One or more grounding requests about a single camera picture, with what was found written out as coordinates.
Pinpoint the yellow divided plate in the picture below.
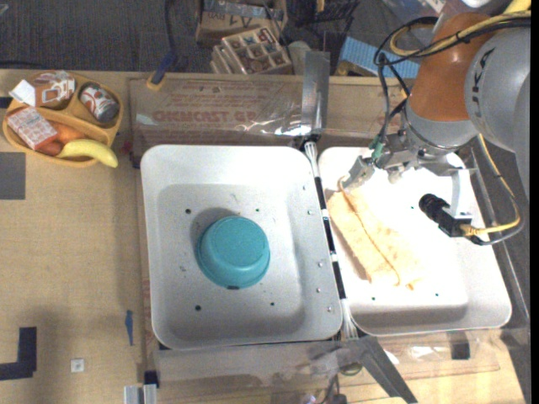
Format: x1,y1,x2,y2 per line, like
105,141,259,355
2,71,125,168

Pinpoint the red and white packet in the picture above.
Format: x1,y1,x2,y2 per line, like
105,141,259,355
5,106,59,152

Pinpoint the red and white can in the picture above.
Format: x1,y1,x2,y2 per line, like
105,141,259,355
78,82,120,123

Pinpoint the red toy sausage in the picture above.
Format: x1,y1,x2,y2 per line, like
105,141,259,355
36,140,65,157

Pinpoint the pale yellow cloth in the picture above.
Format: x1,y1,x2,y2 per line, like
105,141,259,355
325,182,423,291

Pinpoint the white plastic tray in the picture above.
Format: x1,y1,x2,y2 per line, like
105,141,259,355
139,143,344,350
317,146,514,338

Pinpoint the teal bowl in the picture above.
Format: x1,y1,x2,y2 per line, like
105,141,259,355
195,215,272,290

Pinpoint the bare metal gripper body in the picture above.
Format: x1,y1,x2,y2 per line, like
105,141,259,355
348,130,427,178

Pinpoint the brown cardboard board red print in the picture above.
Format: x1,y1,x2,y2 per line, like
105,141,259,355
127,75,503,389

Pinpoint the yellow banana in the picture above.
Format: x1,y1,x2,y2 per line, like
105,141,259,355
56,138,120,169

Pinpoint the black cylinder on white bracket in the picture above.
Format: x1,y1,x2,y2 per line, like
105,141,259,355
418,157,475,239

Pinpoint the white and orange carton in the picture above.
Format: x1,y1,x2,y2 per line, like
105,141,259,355
8,70,77,109

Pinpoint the orange carrot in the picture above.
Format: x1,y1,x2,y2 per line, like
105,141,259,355
46,121,87,143

